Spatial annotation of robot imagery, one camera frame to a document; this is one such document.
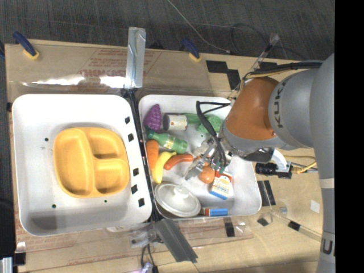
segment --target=metal lid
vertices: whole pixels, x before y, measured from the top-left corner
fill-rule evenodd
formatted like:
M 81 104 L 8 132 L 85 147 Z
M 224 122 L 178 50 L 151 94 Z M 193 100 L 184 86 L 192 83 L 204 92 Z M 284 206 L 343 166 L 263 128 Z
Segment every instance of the metal lid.
M 194 217 L 201 210 L 197 197 L 184 186 L 165 182 L 158 184 L 154 192 L 158 204 L 176 216 Z

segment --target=black connector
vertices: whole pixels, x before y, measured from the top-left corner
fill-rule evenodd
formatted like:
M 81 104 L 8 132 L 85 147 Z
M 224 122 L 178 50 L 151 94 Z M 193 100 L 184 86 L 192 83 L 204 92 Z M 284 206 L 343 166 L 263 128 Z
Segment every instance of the black connector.
M 272 176 L 278 175 L 278 178 L 290 179 L 292 177 L 292 165 L 289 165 L 285 171 L 277 171 L 278 166 L 274 163 L 257 163 L 255 172 L 257 174 Z

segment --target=can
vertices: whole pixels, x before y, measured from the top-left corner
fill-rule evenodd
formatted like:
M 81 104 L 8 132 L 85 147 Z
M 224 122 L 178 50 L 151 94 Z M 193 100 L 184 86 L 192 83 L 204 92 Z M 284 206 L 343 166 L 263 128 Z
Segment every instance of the can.
M 187 116 L 183 114 L 163 115 L 164 130 L 186 130 L 188 125 Z

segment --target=white wire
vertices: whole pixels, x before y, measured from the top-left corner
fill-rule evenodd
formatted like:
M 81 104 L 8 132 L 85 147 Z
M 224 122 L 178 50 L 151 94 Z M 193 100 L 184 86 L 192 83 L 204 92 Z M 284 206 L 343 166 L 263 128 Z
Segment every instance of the white wire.
M 187 22 L 187 24 L 195 31 L 195 33 L 197 33 L 197 35 L 206 43 L 208 44 L 209 46 L 211 47 L 214 47 L 216 49 L 220 49 L 221 51 L 224 51 L 224 52 L 227 52 L 227 53 L 230 53 L 229 50 L 227 49 L 223 49 L 223 48 L 219 48 L 217 47 L 216 45 L 213 45 L 211 43 L 209 43 L 207 40 L 205 40 L 202 35 L 194 28 L 194 26 L 187 20 L 187 18 L 181 13 L 181 11 L 178 10 L 178 8 L 170 1 L 170 0 L 166 0 L 169 4 L 172 5 L 172 7 L 178 12 L 179 15 L 181 15 L 181 17 Z

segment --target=orange carrot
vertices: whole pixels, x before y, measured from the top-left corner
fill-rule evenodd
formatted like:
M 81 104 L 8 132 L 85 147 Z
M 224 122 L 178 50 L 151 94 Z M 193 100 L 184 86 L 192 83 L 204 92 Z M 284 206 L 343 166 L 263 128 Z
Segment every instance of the orange carrot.
M 174 165 L 177 165 L 182 162 L 192 162 L 193 161 L 193 155 L 191 154 L 180 154 L 175 155 L 171 157 L 165 164 L 164 169 L 170 170 Z
M 150 139 L 146 143 L 147 159 L 150 170 L 155 169 L 159 154 L 159 144 L 155 139 Z

